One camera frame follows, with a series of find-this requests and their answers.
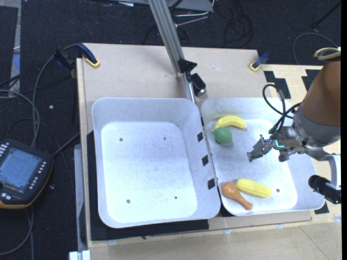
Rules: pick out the yellow corn cob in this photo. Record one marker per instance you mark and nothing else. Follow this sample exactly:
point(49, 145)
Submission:
point(253, 188)

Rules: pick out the pale wood board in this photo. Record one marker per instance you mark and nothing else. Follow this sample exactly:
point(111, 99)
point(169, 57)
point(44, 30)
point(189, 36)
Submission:
point(135, 72)

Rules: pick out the green lime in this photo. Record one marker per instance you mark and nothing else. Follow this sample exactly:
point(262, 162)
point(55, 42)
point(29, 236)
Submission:
point(223, 136)

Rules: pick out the yellow banana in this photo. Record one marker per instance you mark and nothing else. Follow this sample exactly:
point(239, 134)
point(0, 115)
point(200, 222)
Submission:
point(230, 121)

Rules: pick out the orange-brown chicken drumstick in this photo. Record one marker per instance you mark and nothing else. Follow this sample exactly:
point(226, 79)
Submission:
point(232, 191)

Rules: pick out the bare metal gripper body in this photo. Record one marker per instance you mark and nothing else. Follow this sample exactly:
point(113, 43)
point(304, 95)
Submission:
point(289, 139)

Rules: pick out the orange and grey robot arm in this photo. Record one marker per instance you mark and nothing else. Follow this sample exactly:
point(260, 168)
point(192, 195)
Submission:
point(322, 96)

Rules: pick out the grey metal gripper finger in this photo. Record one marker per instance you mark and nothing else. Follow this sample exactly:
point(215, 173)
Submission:
point(284, 156)
point(259, 150)

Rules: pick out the white plastic tray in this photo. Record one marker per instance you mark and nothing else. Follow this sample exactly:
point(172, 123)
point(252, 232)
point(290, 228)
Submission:
point(151, 169)
point(260, 169)

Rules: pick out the black cylinder on white bracket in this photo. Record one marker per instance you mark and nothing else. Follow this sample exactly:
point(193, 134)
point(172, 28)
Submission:
point(322, 186)

